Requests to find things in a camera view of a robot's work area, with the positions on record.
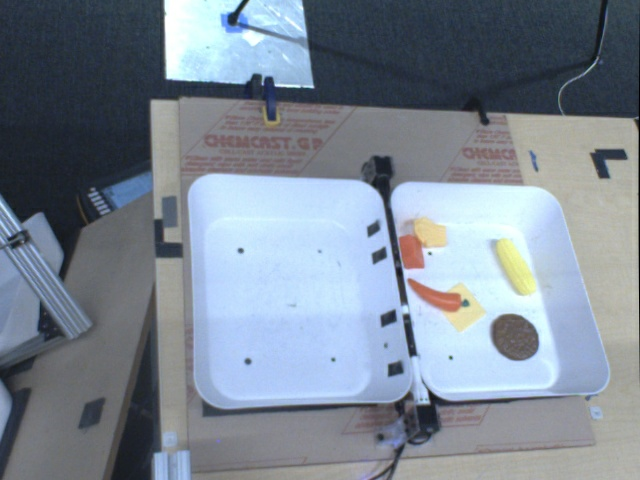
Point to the white plastic tray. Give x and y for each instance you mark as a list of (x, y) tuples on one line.
[(295, 293), (500, 368)]

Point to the brown cardboard board red print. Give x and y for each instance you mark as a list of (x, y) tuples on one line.
[(325, 133)]

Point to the red orange block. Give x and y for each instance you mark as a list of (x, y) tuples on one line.
[(412, 253)]

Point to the thin black and white rod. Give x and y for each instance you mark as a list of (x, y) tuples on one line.
[(403, 293)]

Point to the yellow orange chunk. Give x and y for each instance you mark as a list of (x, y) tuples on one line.
[(431, 233)]

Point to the orange carrot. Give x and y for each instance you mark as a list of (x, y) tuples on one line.
[(435, 295)]

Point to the yellow cheese slice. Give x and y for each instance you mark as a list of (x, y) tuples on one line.
[(467, 315)]

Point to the yellow corn cob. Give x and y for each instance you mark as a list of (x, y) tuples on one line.
[(515, 266)]

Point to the brown round biscuit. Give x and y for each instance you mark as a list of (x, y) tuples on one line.
[(515, 338)]

